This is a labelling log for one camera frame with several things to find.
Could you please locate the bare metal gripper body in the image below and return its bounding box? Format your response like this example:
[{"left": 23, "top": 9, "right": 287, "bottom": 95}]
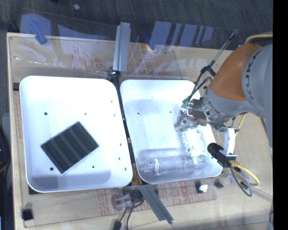
[{"left": 185, "top": 98, "right": 231, "bottom": 130}]

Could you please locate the clear bottle white green label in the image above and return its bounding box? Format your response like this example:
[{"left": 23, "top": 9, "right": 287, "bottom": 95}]
[{"left": 180, "top": 125, "right": 211, "bottom": 169}]

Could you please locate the white plastic tray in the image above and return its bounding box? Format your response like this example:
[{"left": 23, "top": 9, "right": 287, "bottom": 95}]
[
  {"left": 19, "top": 75, "right": 134, "bottom": 193},
  {"left": 119, "top": 79, "right": 224, "bottom": 185}
]

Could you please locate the clear plastic bottle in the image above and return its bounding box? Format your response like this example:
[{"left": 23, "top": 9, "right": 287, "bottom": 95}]
[{"left": 137, "top": 149, "right": 195, "bottom": 177}]

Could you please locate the black ribbed rectangular pad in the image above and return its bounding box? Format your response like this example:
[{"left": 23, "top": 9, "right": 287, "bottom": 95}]
[{"left": 40, "top": 121, "right": 100, "bottom": 174}]

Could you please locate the brown cardboard board red print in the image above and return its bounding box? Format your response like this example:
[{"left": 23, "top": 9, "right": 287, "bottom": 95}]
[{"left": 9, "top": 36, "right": 234, "bottom": 228}]

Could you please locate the black cylinder on white bracket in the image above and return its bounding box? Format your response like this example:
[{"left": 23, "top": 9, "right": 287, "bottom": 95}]
[{"left": 207, "top": 126, "right": 240, "bottom": 168}]

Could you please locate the black block with thin wires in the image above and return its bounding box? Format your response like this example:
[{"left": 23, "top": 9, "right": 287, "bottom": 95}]
[
  {"left": 105, "top": 69, "right": 121, "bottom": 78},
  {"left": 122, "top": 186, "right": 145, "bottom": 203}
]

